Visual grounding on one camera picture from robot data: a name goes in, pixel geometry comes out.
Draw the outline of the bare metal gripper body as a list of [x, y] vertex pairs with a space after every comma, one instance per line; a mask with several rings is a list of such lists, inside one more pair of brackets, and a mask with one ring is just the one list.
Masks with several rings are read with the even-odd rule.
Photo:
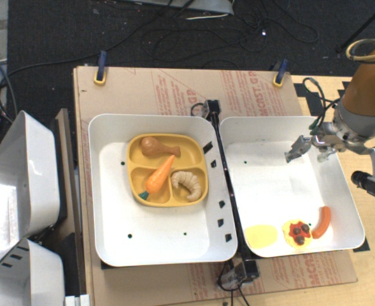
[[365, 143], [374, 137], [373, 131], [356, 131], [345, 123], [324, 122], [311, 136], [311, 144], [319, 149], [356, 154], [368, 154]]

